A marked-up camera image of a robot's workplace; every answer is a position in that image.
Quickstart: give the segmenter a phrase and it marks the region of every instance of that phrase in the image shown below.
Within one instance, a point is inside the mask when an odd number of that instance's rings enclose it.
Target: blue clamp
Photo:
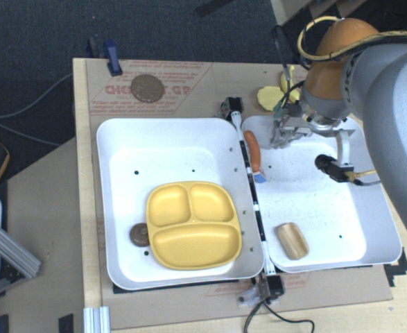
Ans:
[[[105,49],[105,56],[109,58],[109,63],[107,68],[112,76],[117,76],[123,74],[119,64],[119,55],[117,53],[117,45],[111,39],[107,39],[103,43],[103,48]]]

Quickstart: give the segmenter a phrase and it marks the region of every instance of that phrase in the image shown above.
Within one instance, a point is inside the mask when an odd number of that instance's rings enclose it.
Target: yellow plate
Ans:
[[[241,231],[231,196],[212,182],[173,182],[148,197],[149,243],[157,260],[178,270],[227,264],[241,250]]]

